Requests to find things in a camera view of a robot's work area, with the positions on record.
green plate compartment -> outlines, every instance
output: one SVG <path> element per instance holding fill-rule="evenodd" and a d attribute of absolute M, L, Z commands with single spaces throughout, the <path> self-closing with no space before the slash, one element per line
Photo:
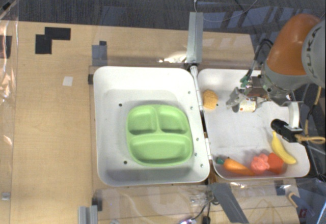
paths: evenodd
<path fill-rule="evenodd" d="M 177 165 L 193 153 L 187 116 L 174 106 L 137 106 L 128 114 L 126 130 L 129 152 L 141 165 Z"/>

white wire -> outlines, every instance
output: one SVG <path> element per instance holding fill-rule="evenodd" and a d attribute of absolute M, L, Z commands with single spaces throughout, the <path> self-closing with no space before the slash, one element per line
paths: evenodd
<path fill-rule="evenodd" d="M 250 6 L 249 8 L 247 8 L 245 11 L 241 12 L 240 14 L 237 14 L 235 16 L 232 16 L 231 18 L 227 18 L 227 19 L 223 19 L 223 20 L 218 20 L 218 21 L 214 21 L 214 20 L 208 20 L 208 19 L 205 19 L 205 21 L 208 21 L 208 22 L 213 22 L 213 23 L 220 23 L 220 22 L 224 22 L 224 21 L 227 21 L 227 20 L 230 20 L 230 19 L 233 19 L 233 18 L 236 18 L 238 16 L 241 16 L 242 14 L 248 12 L 249 10 L 251 10 L 251 8 L 258 2 L 259 0 L 255 0 Z M 194 2 L 194 7 L 195 7 L 195 12 L 198 12 L 197 9 L 196 9 L 196 2 Z"/>

toy banana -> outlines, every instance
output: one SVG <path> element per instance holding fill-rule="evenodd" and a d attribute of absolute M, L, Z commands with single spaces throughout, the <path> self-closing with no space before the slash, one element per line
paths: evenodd
<path fill-rule="evenodd" d="M 274 151 L 274 153 L 279 156 L 285 163 L 287 164 L 294 164 L 296 163 L 296 159 L 288 154 L 287 151 L 285 151 L 281 141 L 276 136 L 276 132 L 273 131 L 273 140 L 271 142 L 271 147 Z"/>

toy sink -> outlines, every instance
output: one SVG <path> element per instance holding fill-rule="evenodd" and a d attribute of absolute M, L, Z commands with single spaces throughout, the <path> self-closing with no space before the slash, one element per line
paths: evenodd
<path fill-rule="evenodd" d="M 289 120 L 287 108 L 264 103 L 254 113 L 234 113 L 225 102 L 244 70 L 205 69 L 198 75 L 201 93 L 219 96 L 214 110 L 204 110 L 205 139 L 194 79 L 178 68 L 101 67 L 93 78 L 97 168 L 110 186 L 198 183 L 210 171 L 209 158 L 231 157 L 250 165 L 271 152 L 270 122 Z M 297 163 L 281 175 L 246 177 L 216 172 L 228 180 L 305 176 L 310 168 L 305 148 L 281 140 Z"/>
<path fill-rule="evenodd" d="M 127 117 L 126 132 L 129 152 L 142 165 L 178 165 L 193 153 L 187 116 L 170 105 L 133 108 Z"/>

wooden table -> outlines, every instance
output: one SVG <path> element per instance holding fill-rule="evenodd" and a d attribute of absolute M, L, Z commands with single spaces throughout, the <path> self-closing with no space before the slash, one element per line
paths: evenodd
<path fill-rule="evenodd" d="M 71 40 L 53 40 L 52 54 L 35 54 L 35 35 L 44 34 L 46 26 L 71 28 Z M 92 45 L 100 40 L 107 42 L 112 60 L 145 57 L 155 61 L 185 53 L 187 31 L 19 23 L 11 224 L 77 223 L 78 207 L 91 204 L 96 169 L 92 169 L 88 74 Z M 203 60 L 210 60 L 210 64 L 245 68 L 252 58 L 249 36 L 204 33 Z M 63 85 L 66 76 L 73 77 L 71 86 Z M 168 204 L 173 193 L 161 199 Z M 146 212 L 151 196 L 135 193 L 131 198 Z M 272 194 L 250 198 L 250 202 L 246 197 L 241 200 L 251 221 L 258 223 L 262 217 L 274 218 L 274 223 L 298 221 L 295 208 L 285 197 L 282 203 Z M 133 216 L 119 221 L 176 223 L 184 217 L 180 211 L 167 217 Z M 212 208 L 211 217 L 212 223 L 228 223 L 220 206 Z"/>

